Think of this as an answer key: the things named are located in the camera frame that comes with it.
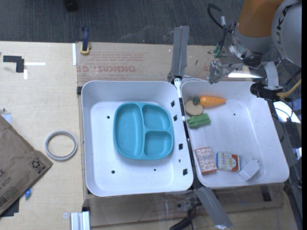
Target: cardboard sheet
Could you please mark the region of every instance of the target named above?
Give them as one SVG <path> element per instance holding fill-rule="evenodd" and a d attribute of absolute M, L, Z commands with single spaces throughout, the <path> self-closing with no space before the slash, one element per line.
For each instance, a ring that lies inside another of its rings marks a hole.
<path fill-rule="evenodd" d="M 82 55 L 76 44 L 78 87 L 100 81 L 165 81 L 171 70 L 173 46 L 90 42 L 90 53 Z M 214 46 L 188 45 L 185 78 L 207 80 Z M 249 74 L 246 66 L 237 73 Z M 224 81 L 236 78 L 223 77 Z"/>
<path fill-rule="evenodd" d="M 0 215 L 52 164 L 0 115 Z"/>

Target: black cable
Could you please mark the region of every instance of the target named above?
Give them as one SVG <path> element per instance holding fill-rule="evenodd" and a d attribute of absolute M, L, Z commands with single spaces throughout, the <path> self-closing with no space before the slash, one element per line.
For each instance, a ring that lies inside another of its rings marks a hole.
<path fill-rule="evenodd" d="M 296 78 L 300 73 L 302 73 L 302 69 L 301 69 L 301 68 L 293 75 L 293 78 Z M 293 79 L 290 78 L 290 79 L 287 81 L 286 84 L 289 84 L 289 83 L 291 82 L 291 80 L 293 80 Z"/>
<path fill-rule="evenodd" d="M 286 114 L 289 118 L 291 118 L 291 116 L 288 114 L 288 113 L 286 113 L 284 110 L 282 110 L 282 109 L 279 109 L 279 108 L 275 108 L 276 110 L 278 110 L 278 111 L 281 111 L 281 112 L 283 112 L 284 114 Z"/>
<path fill-rule="evenodd" d="M 222 38 L 222 40 L 221 40 L 221 42 L 220 42 L 220 50 L 222 50 L 222 48 L 223 48 L 223 46 L 224 46 L 224 41 L 225 41 L 225 38 L 226 38 L 226 34 L 227 34 L 227 32 L 229 32 L 229 30 L 230 30 L 230 28 L 231 28 L 231 26 L 232 26 L 232 23 L 233 23 L 233 22 L 231 22 L 231 23 L 228 25 L 227 29 L 226 29 L 226 27 L 224 26 L 224 34 L 223 34 L 223 38 Z"/>
<path fill-rule="evenodd" d="M 225 25 L 223 25 L 223 36 L 222 36 L 222 39 L 221 39 L 221 41 L 220 41 L 220 43 L 219 43 L 219 49 L 220 50 L 222 50 L 222 48 L 223 48 L 223 44 L 224 44 L 224 41 L 225 41 L 225 36 L 226 36 L 226 34 L 227 34 L 227 31 L 226 31 L 226 26 Z"/>
<path fill-rule="evenodd" d="M 174 226 L 170 227 L 169 230 L 182 230 L 182 229 L 186 228 L 187 226 L 191 226 L 191 229 L 194 230 L 194 226 L 193 226 L 192 220 L 196 216 L 196 207 L 197 206 L 201 206 L 201 205 L 202 205 L 201 202 L 198 202 L 198 203 L 194 204 L 187 211 L 188 217 L 183 218 L 180 222 L 178 222 Z"/>
<path fill-rule="evenodd" d="M 209 4 L 208 4 L 208 7 L 207 7 L 207 12 L 208 12 L 210 18 L 214 21 L 215 24 L 218 25 L 218 27 L 223 28 L 223 26 L 222 26 L 220 23 L 218 23 L 217 20 L 216 20 L 216 19 L 213 17 L 213 15 L 211 14 L 211 8 L 213 8 L 213 9 L 219 11 L 220 14 L 221 14 L 221 16 L 223 16 L 222 10 L 221 10 L 218 6 L 216 6 L 215 4 L 213 4 L 213 3 L 209 3 Z"/>
<path fill-rule="evenodd" d="M 235 20 L 232 20 L 232 21 L 229 23 L 227 32 L 231 34 L 231 33 L 235 30 L 235 28 L 236 28 L 236 21 L 235 21 Z"/>

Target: table surface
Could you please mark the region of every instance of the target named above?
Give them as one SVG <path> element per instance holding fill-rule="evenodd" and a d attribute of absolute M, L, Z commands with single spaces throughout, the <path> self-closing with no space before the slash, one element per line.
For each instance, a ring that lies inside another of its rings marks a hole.
<path fill-rule="evenodd" d="M 118 45 L 102 43 L 117 50 Z M 143 52 L 160 54 L 160 64 L 167 68 L 171 53 L 159 45 L 136 45 Z M 206 58 L 203 46 L 195 46 L 199 58 Z M 0 42 L 0 107 L 12 113 L 12 126 L 36 150 L 45 153 L 44 143 L 54 131 L 67 130 L 74 134 L 80 147 L 80 122 L 77 95 L 77 67 L 73 65 L 72 44 Z M 28 79 L 15 72 L 15 64 L 3 62 L 3 55 L 22 56 L 25 62 L 45 62 L 45 66 L 28 66 Z M 72 141 L 58 137 L 50 142 L 50 150 L 58 156 L 72 150 Z M 65 213 L 80 212 L 83 205 L 83 173 L 80 149 L 67 161 L 53 161 L 51 169 L 32 187 L 26 200 L 20 198 L 19 213 L 0 218 L 0 229 L 6 230 L 68 230 L 70 221 Z M 282 191 L 283 206 L 230 213 L 236 229 L 297 229 L 291 205 Z M 208 216 L 198 218 L 205 222 L 205 229 L 216 229 Z M 178 219 L 159 222 L 95 227 L 94 229 L 168 229 Z"/>

